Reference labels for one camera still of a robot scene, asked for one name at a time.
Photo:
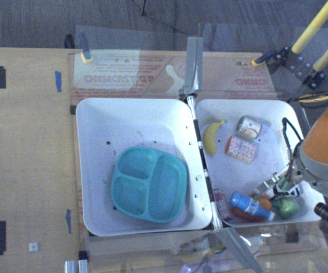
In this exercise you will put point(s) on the blue divided plate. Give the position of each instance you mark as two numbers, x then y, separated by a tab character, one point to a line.
152	186

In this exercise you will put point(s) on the red toy sausage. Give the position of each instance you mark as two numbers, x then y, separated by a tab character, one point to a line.
241	215

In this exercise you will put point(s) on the brown cardboard board, red print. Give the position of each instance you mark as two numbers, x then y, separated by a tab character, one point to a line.
209	75

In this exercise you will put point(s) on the white plastic tray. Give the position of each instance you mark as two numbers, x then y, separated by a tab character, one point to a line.
237	175
141	124

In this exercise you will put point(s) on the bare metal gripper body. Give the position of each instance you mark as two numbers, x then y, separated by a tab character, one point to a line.
291	178

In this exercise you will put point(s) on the green toy broccoli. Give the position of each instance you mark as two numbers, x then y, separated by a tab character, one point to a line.
288	207

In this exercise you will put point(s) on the white and orange can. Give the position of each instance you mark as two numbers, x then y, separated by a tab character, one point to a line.
249	127

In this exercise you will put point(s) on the yellow banana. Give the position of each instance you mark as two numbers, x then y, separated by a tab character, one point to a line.
210	141

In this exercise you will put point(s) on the black cylinder on white bracket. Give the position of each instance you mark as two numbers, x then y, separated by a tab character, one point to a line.
324	211

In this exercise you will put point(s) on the orange toy carrot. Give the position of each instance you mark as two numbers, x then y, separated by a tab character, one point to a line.
266	204

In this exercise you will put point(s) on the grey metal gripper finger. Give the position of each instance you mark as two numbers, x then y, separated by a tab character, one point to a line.
263	190
288	192

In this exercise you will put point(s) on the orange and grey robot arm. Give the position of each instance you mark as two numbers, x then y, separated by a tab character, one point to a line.
321	135

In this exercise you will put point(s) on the white and orange carton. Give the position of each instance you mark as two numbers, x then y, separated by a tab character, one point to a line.
241	149

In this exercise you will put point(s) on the blue plastic bottle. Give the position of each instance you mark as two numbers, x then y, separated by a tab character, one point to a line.
247	205

